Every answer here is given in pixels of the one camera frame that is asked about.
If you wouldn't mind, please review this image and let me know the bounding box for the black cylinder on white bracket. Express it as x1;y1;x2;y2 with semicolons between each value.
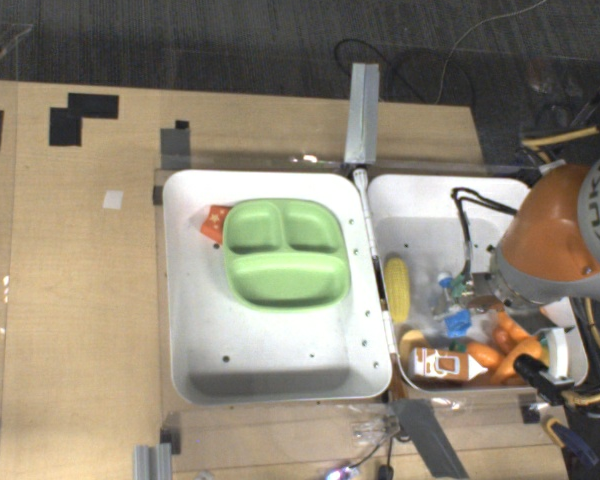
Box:
512;327;576;407

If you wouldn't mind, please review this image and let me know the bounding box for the red packet with yellow stars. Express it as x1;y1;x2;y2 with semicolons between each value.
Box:
199;204;232;243

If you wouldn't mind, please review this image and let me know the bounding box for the orange curved toy food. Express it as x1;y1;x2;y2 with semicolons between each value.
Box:
488;336;547;387

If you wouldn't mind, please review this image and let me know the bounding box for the orange lumpy toy food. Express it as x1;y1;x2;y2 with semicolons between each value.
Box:
491;311;532;355

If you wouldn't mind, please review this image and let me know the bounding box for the green divided plate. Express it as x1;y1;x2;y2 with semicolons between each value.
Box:
222;197;353;314

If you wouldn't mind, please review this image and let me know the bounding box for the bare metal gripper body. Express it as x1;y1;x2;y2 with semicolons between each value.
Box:
463;271;512;315

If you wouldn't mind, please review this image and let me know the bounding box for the pale wood board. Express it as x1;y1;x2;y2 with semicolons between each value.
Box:
0;78;570;480

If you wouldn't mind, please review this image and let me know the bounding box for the orange carrot with green top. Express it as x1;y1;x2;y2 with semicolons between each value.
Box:
448;339;505;370

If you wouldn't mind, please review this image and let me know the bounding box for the yellow corn cob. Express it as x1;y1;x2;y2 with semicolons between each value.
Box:
383;254;413;324

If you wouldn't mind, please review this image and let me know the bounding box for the brown and white carton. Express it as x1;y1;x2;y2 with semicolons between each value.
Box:
408;346;489;385

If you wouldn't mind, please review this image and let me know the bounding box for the white plastic tray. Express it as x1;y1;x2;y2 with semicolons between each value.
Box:
367;173;591;395
161;168;395;407

